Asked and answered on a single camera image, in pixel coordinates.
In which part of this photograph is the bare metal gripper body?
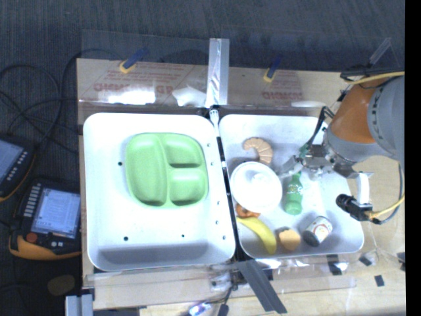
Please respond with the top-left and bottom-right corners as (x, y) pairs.
(295, 144), (334, 174)

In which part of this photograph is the white plastic tray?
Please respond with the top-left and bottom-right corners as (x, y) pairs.
(218, 113), (365, 260)
(82, 112), (237, 272)

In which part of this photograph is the green plastic bottle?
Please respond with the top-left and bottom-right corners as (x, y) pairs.
(283, 172), (305, 216)

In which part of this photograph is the tan croissant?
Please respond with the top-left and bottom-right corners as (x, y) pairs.
(242, 137), (274, 165)

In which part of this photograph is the white bowl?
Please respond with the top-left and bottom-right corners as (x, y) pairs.
(229, 161), (284, 214)

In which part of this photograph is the orange doughnut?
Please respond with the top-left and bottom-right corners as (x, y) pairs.
(235, 203), (262, 219)

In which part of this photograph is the white can with red print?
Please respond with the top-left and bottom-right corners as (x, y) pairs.
(301, 215), (334, 248)

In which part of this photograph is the yellow banana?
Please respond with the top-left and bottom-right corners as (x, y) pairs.
(235, 216), (278, 255)

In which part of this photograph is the tan bread piece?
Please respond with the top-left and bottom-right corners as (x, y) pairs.
(275, 227), (302, 252)

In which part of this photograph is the green divided plate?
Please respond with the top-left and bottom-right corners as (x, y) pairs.
(124, 132), (210, 208)

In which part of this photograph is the brown cardboard board red print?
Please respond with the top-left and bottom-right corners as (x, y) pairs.
(76, 57), (359, 311)

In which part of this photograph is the black cylinder on white bracket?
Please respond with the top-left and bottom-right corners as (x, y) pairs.
(335, 172), (374, 223)

